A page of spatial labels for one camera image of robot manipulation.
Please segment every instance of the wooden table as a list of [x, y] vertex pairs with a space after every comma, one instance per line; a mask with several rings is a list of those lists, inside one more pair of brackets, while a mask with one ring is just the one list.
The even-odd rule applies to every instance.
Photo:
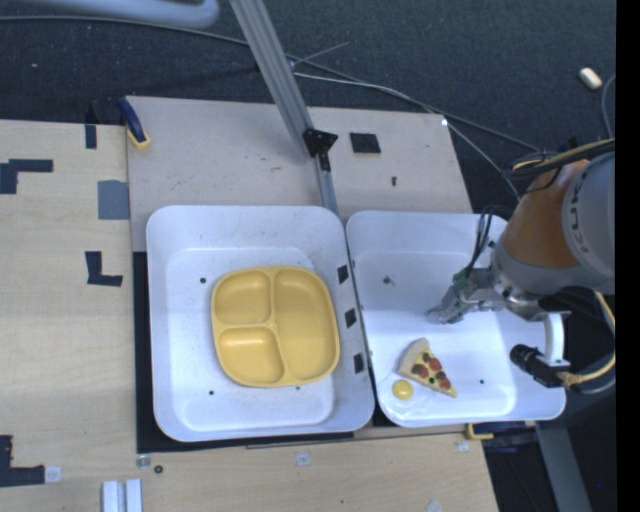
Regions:
[[[0, 195], [0, 435], [14, 436], [12, 467], [62, 475], [0, 488], [0, 510], [100, 510], [102, 482], [138, 478], [145, 511], [497, 510], [482, 446], [460, 432], [152, 453], [137, 467], [131, 228], [100, 220], [97, 199], [99, 181], [128, 181], [125, 131], [98, 126], [87, 149], [83, 125], [0, 121], [0, 139], [0, 163], [54, 161]], [[87, 284], [86, 251], [122, 285]]]

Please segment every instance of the black square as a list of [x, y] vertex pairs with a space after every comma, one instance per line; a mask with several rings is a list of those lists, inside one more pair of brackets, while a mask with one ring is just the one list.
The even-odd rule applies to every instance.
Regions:
[[378, 137], [373, 133], [350, 133], [354, 153], [381, 153]]

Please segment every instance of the pepperoni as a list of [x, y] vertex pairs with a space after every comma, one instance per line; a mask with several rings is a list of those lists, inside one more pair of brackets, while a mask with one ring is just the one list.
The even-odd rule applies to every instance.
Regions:
[[442, 370], [442, 365], [440, 364], [440, 361], [438, 361], [435, 357], [432, 357], [429, 361], [429, 368], [431, 368], [434, 372], [437, 372], [438, 370]]
[[423, 379], [426, 379], [429, 375], [429, 370], [423, 364], [414, 364], [411, 367], [411, 373], [420, 376]]

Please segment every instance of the white tray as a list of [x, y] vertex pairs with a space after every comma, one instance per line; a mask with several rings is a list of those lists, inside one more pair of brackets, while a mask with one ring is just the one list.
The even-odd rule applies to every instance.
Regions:
[[[380, 407], [394, 423], [425, 427], [486, 421], [548, 420], [565, 405], [562, 388], [547, 389], [509, 360], [519, 343], [544, 351], [542, 323], [513, 313], [470, 313], [437, 325], [426, 312], [442, 300], [454, 273], [471, 258], [478, 215], [364, 211], [347, 223], [347, 240], [370, 349]], [[505, 221], [494, 217], [497, 240]], [[488, 264], [489, 251], [477, 266]], [[414, 339], [426, 337], [457, 388], [451, 398], [414, 386], [396, 398], [398, 360]]]
[[[374, 409], [344, 227], [329, 210], [296, 206], [167, 206], [147, 224], [153, 406], [169, 437], [184, 442], [348, 432]], [[252, 266], [315, 271], [334, 304], [340, 360], [303, 386], [245, 387], [215, 353], [210, 301], [224, 274]], [[356, 322], [347, 327], [345, 314]]]

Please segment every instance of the yellow circle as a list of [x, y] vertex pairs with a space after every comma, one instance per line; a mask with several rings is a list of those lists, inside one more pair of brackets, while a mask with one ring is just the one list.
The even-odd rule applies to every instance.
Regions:
[[413, 386], [404, 379], [395, 381], [391, 387], [391, 391], [393, 391], [393, 394], [400, 400], [408, 400], [413, 396]]

